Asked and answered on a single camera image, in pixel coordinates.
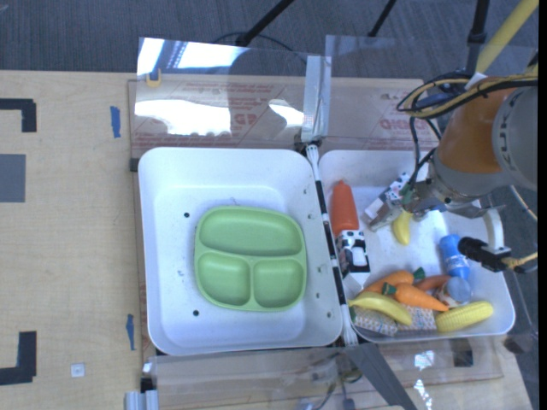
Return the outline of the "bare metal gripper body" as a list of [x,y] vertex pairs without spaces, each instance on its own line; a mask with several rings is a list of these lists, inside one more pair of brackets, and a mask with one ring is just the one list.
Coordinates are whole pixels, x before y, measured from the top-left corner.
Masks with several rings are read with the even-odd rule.
[[483,208],[477,196],[463,195],[447,187],[440,179],[426,178],[400,190],[401,204],[415,218],[424,218],[432,211],[450,212],[468,219],[479,218]]

